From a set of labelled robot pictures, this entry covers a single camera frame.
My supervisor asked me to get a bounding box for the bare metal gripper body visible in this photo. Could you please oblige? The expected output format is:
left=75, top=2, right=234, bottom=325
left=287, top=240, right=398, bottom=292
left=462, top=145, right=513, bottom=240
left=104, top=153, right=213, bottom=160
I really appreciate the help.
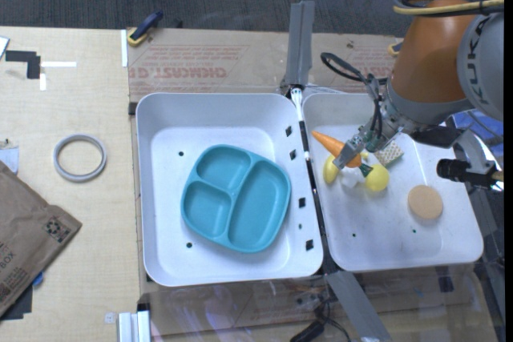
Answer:
left=348, top=99, right=404, bottom=153

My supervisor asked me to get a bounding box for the orange carrot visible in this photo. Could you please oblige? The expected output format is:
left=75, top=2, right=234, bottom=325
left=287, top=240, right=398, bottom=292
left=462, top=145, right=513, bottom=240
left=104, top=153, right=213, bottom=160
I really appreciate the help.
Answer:
left=311, top=130, right=374, bottom=178

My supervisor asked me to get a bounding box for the yellow round toy fruit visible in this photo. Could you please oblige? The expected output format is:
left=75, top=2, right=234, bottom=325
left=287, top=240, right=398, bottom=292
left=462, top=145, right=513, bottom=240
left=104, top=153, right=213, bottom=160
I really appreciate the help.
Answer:
left=322, top=153, right=342, bottom=186
left=363, top=163, right=391, bottom=193

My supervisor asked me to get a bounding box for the white cube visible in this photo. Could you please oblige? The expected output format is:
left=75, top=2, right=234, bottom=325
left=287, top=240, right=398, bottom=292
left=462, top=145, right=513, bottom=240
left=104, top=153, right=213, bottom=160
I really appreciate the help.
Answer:
left=340, top=168, right=365, bottom=190

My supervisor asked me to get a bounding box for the beige dotted square biscuit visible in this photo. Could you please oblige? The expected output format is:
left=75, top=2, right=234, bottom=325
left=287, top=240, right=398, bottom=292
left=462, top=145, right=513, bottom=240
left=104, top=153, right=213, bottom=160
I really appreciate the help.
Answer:
left=373, top=139, right=406, bottom=168

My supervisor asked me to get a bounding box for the white plastic tray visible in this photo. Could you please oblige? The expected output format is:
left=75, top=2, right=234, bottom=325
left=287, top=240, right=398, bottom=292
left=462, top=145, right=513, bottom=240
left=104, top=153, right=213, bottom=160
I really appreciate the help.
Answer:
left=135, top=91, right=325, bottom=288
left=301, top=92, right=485, bottom=273

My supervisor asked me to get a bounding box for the tan round biscuit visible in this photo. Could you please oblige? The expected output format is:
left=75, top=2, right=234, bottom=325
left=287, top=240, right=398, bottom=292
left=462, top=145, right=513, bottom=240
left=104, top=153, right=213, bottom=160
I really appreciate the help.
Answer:
left=406, top=183, right=445, bottom=221

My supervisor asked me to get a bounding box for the blue divided plate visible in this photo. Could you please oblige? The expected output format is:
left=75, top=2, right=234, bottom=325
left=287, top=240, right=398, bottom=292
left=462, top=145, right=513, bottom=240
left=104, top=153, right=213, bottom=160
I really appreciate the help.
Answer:
left=180, top=143, right=293, bottom=254

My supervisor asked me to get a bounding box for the brown cardboard board red print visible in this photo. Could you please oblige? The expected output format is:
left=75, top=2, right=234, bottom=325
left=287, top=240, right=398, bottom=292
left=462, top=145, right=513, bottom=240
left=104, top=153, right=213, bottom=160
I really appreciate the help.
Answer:
left=127, top=26, right=484, bottom=336

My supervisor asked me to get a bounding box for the brown paper envelope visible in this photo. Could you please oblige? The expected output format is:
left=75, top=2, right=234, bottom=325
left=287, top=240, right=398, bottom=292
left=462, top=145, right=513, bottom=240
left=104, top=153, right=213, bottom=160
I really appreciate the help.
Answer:
left=0, top=159, right=83, bottom=320

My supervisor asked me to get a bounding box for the black cylinder on white bracket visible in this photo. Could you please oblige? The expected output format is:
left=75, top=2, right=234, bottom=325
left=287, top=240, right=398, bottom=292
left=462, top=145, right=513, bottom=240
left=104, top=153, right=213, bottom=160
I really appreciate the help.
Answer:
left=435, top=127, right=504, bottom=192

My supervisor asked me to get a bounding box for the black block with thin wires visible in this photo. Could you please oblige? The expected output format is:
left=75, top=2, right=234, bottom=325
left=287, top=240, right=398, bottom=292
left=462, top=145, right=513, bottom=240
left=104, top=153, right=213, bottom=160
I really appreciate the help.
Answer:
left=289, top=319, right=326, bottom=342

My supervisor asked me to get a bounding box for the white ring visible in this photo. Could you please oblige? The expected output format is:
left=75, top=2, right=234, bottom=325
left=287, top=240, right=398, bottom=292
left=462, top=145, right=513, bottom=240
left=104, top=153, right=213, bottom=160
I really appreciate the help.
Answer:
left=52, top=133, right=108, bottom=183

